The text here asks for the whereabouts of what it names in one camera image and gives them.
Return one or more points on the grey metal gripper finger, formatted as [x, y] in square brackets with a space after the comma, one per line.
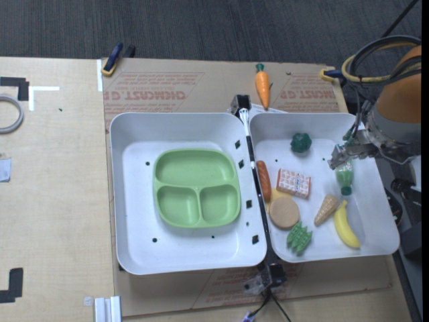
[335, 155]
[348, 158]

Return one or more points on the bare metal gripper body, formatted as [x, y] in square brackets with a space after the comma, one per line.
[385, 148]

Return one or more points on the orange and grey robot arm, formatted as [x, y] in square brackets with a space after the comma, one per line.
[400, 96]

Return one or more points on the green plastic bottle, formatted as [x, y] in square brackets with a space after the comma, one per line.
[345, 178]

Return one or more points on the green broccoli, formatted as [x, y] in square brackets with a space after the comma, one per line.
[300, 143]

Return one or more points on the orange and white packet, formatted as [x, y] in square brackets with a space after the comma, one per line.
[293, 183]

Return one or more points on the tan ice cream cone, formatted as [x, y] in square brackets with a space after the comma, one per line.
[326, 209]

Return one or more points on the white plastic tray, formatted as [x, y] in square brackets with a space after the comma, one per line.
[134, 213]
[375, 220]

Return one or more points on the yellow banana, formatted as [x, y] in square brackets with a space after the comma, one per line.
[344, 226]

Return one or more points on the yellow cheese slice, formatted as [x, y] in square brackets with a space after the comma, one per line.
[274, 194]

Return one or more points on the brown sausage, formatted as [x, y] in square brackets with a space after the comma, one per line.
[264, 179]

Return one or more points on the round tan biscuit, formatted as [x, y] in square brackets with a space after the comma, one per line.
[284, 212]

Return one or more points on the white paper sheet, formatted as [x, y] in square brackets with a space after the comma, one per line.
[268, 108]

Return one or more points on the thin black and white rod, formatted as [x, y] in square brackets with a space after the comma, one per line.
[259, 196]

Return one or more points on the green pea pods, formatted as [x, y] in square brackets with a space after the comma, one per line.
[299, 237]

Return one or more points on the orange carrot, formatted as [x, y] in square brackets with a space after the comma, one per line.
[263, 86]

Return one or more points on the green divided plate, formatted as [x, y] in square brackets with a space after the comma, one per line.
[196, 186]

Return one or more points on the brown cardboard board red print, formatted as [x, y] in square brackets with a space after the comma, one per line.
[187, 89]

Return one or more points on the white tape roll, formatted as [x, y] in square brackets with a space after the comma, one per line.
[18, 116]

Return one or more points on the black cylinder on white bracket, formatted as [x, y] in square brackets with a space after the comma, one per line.
[402, 186]

